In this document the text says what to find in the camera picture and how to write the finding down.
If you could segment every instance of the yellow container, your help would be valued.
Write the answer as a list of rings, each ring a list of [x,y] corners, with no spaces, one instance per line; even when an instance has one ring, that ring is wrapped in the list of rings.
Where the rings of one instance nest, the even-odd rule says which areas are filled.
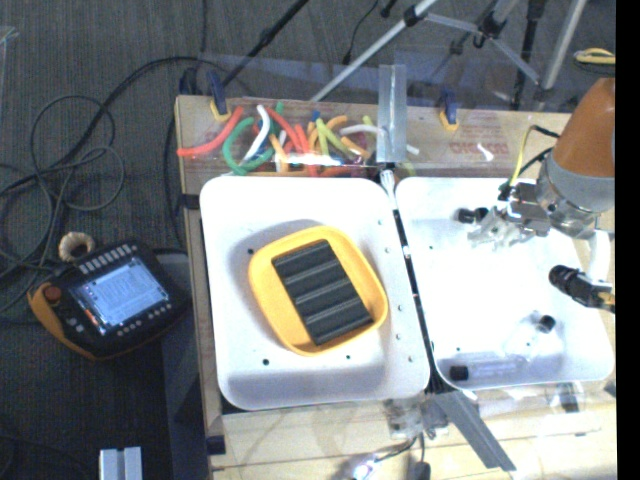
[[[320,240],[326,240],[331,246],[373,321],[316,345],[278,276],[273,260]],[[276,336],[289,350],[303,356],[315,356],[350,343],[380,327],[387,317],[387,296],[373,268],[347,235],[330,226],[314,226],[266,245],[251,258],[248,273],[253,294]]]

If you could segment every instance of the gray floor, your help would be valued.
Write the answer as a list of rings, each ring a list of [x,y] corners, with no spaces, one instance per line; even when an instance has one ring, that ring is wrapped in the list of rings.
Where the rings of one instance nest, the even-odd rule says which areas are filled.
[[[69,230],[80,230],[99,243],[135,236],[154,247],[180,246],[165,201],[163,154],[180,77],[195,63],[174,57],[197,57],[204,50],[202,58],[215,63],[224,78],[294,1],[0,0],[0,25],[18,32],[8,48],[0,122],[0,163],[13,168],[0,169],[0,186],[16,180],[20,172],[33,172],[30,144],[40,167],[62,158],[98,110],[87,99],[65,98],[36,122],[46,105],[70,95],[108,101],[116,129],[113,148],[124,159],[126,182],[115,201],[99,211],[63,207],[54,240]],[[227,95],[310,98],[342,69],[354,27],[374,1],[311,0],[227,86]],[[354,58],[398,23],[405,9],[422,0],[399,0],[385,20],[379,10],[388,1],[381,0],[360,27]],[[531,65],[541,73],[571,1],[549,0],[540,20]],[[473,22],[490,2],[438,0],[431,11]],[[526,9],[527,0],[519,2],[500,36],[516,52],[522,45]],[[397,62],[409,67],[411,104],[433,104],[447,85],[456,91],[462,107],[508,109],[516,69],[492,45],[476,49],[469,41],[462,55],[439,68],[449,44],[460,36],[459,30],[430,22],[406,29],[327,99],[376,102],[377,66]],[[616,0],[589,0],[545,110],[571,111],[595,82],[597,74],[576,68],[570,58],[574,51],[590,47],[615,52]],[[137,71],[139,76],[126,90],[108,100],[135,70],[169,58]],[[527,82],[523,110],[531,104],[533,89]],[[102,119],[81,153],[107,143],[108,137],[108,120]],[[169,173],[175,198],[178,177],[173,156]],[[68,200],[85,206],[104,202],[117,188],[117,178],[117,163],[105,156],[78,170],[67,187]],[[50,181],[60,188],[60,176]],[[0,196],[3,251],[22,256],[38,243],[49,223],[45,202],[35,185]],[[8,267],[0,262],[0,271]],[[22,274],[0,278],[0,306],[24,288],[29,276]],[[26,299],[20,298],[5,317],[22,321],[28,315]],[[162,419],[159,348],[94,367],[59,346],[38,325],[4,320],[0,320],[0,343],[0,414],[11,416],[23,437],[63,447],[92,465],[102,447],[143,445],[153,451],[143,452],[149,477],[170,478],[167,459],[162,458],[167,426]],[[87,405],[88,409],[78,410]],[[136,416],[142,414],[146,419]]]

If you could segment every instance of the tripod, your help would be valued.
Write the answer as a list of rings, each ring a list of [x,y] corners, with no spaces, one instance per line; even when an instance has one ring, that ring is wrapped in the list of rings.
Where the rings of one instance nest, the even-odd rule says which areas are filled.
[[[516,98],[519,99],[519,93],[522,90],[524,77],[526,76],[537,86],[536,101],[539,103],[541,109],[544,106],[544,99],[546,95],[548,95],[555,85],[563,58],[566,55],[580,19],[580,15],[582,14],[582,10],[587,2],[587,0],[572,0],[567,18],[560,30],[558,40],[548,63],[547,70],[544,75],[540,76],[528,63],[528,56],[530,55],[531,50],[531,44],[529,43],[532,41],[532,32],[535,32],[535,23],[537,23],[537,19],[530,20],[530,26],[533,26],[533,29],[529,29],[527,31],[528,33],[525,37],[525,44],[523,45],[523,53],[521,56],[499,39],[500,32],[506,24],[509,13],[520,0],[497,0],[493,9],[487,13],[479,25],[429,13],[429,8],[437,1],[438,0],[422,0],[418,4],[409,7],[404,12],[402,20],[396,23],[386,34],[365,50],[364,53],[345,67],[345,69],[323,89],[321,89],[320,92],[311,97],[311,101],[320,101],[324,99],[333,89],[353,74],[354,71],[362,66],[379,50],[395,39],[395,37],[403,30],[416,25],[422,20],[426,20],[465,31],[467,34],[474,36],[474,44],[477,47],[481,47],[485,41],[488,40],[489,43],[497,47],[501,53],[503,53],[518,67],[518,80],[516,81],[516,95],[514,96],[514,100]],[[395,0],[392,0],[391,3],[383,10],[383,15],[388,13],[388,8],[390,5],[393,5],[393,3],[395,3]]]

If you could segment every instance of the gray carpet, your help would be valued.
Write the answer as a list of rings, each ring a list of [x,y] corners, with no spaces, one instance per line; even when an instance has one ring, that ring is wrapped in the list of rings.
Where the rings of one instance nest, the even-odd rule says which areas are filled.
[[[115,201],[98,211],[63,207],[54,227],[54,241],[69,230],[79,230],[103,244],[135,236],[153,247],[180,247],[182,230],[178,229],[178,235],[174,232],[165,200],[163,155],[180,77],[195,63],[174,57],[197,57],[204,47],[202,58],[214,63],[224,77],[294,1],[0,0],[0,25],[13,26],[19,34],[9,45],[6,65],[0,122],[3,165],[33,172],[31,137],[37,165],[42,168],[56,162],[83,137],[98,111],[95,103],[85,99],[65,99],[51,107],[32,130],[49,102],[65,95],[104,102],[146,63],[172,59],[138,71],[139,76],[126,90],[109,101],[116,127],[113,148],[124,159],[126,182]],[[420,1],[399,0],[385,20],[379,10],[388,0],[381,0],[358,30],[353,57],[401,20],[407,7]],[[490,1],[439,0],[432,11],[475,21]],[[340,71],[354,27],[373,2],[311,0],[227,86],[227,95],[310,98]],[[548,1],[531,60],[541,72],[570,3]],[[523,0],[514,9],[501,35],[517,52],[526,23],[526,4]],[[412,104],[433,104],[441,85],[447,84],[459,88],[458,100],[463,107],[509,108],[516,69],[495,49],[485,46],[478,50],[469,42],[462,55],[451,58],[443,71],[434,74],[447,58],[451,41],[460,36],[458,30],[419,23],[371,58],[327,99],[376,102],[377,66],[401,62],[409,65],[410,82],[415,83]],[[569,52],[589,47],[615,52],[616,0],[589,1]],[[202,76],[200,73],[200,88],[206,89]],[[570,111],[596,78],[596,74],[577,69],[570,58],[565,59],[546,110]],[[523,109],[531,104],[530,83],[526,91]],[[108,122],[100,119],[80,156],[90,147],[108,142]],[[175,199],[179,183],[172,155],[167,172]],[[20,176],[18,171],[2,167],[0,187]],[[67,201],[99,205],[117,189],[117,179],[117,163],[104,155],[80,169],[69,182]],[[60,174],[49,180],[55,190],[63,184]],[[38,244],[48,226],[45,203],[44,193],[33,184],[2,195],[3,251],[21,257]],[[0,258],[0,271],[11,266]],[[29,280],[30,274],[22,269],[3,275],[0,306],[19,296]],[[38,324],[24,324],[29,319],[22,297],[0,320],[0,415],[7,417],[7,425],[25,440],[18,444],[8,478],[75,478],[69,473],[69,459],[28,441],[64,450],[87,465],[94,476],[101,448],[142,446],[145,478],[172,478],[159,344],[94,365],[58,344]]]

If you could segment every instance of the white tray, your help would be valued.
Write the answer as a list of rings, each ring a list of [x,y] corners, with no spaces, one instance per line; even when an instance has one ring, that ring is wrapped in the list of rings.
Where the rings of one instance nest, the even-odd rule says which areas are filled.
[[[411,252],[436,366],[460,389],[601,380],[614,356],[598,310],[585,308],[548,280],[555,265],[580,267],[573,241],[552,230],[511,248],[472,248],[459,208],[492,207],[504,180],[407,178],[396,197]],[[535,360],[504,359],[502,343],[537,312],[557,324]],[[486,364],[484,378],[450,377],[453,365]],[[487,375],[491,368],[492,375]]]
[[[383,189],[364,179],[224,176],[207,182],[200,208],[218,383],[244,410],[408,398],[429,364],[394,217]],[[286,349],[248,283],[251,251],[313,225],[345,232],[389,299],[375,332],[316,357]]]

